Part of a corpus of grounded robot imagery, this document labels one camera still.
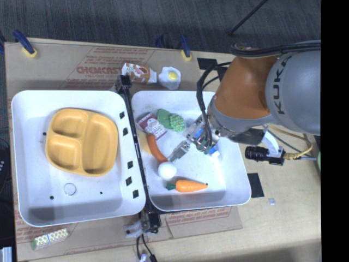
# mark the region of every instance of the yellow clamp tip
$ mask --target yellow clamp tip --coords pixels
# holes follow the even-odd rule
[[[34,58],[38,54],[38,51],[36,49],[33,48],[33,50],[34,50],[33,53],[29,53],[29,51],[27,51],[24,47],[22,47],[22,51],[30,58]]]
[[[191,60],[191,54],[190,54],[190,56],[189,56],[189,57],[187,57],[187,56],[185,55],[184,50],[182,50],[180,53],[182,54],[182,56],[183,56],[184,60],[186,60],[186,61]]]

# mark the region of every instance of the orange sausage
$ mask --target orange sausage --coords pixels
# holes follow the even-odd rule
[[[168,190],[176,189],[179,192],[194,192],[202,189],[206,189],[208,184],[204,184],[196,181],[179,180],[176,184],[168,183],[166,188]]]
[[[159,150],[157,145],[157,139],[154,134],[148,135],[147,140],[151,153],[157,159],[157,161],[159,161],[160,163],[169,161]]]

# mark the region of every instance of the drain circle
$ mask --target drain circle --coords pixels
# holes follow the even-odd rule
[[[72,196],[74,195],[76,192],[76,187],[75,185],[73,185],[72,183],[67,183],[65,186],[64,186],[64,193],[68,196]]]

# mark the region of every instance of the toy sink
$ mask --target toy sink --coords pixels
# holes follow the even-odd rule
[[[19,211],[28,224],[127,216],[144,208],[121,96],[110,91],[22,91],[13,98],[12,117]],[[106,155],[95,159],[86,143],[104,143],[100,148]]]
[[[214,93],[204,92],[206,105]],[[201,114],[196,92],[141,91],[131,99],[134,122],[159,109],[189,127]],[[12,101],[19,211],[35,227],[134,215],[146,204],[145,184],[123,98],[111,91],[22,91]],[[158,147],[165,156],[183,141],[173,130]],[[205,190],[166,189],[158,161],[141,148],[150,201],[160,211],[245,204],[251,196],[238,144],[221,138],[220,156],[196,150],[174,162],[179,178],[208,183]]]

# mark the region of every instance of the yellow bowl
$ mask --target yellow bowl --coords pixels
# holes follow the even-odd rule
[[[102,176],[115,162],[118,130],[97,112],[66,108],[53,116],[46,139],[50,163],[67,172]]]

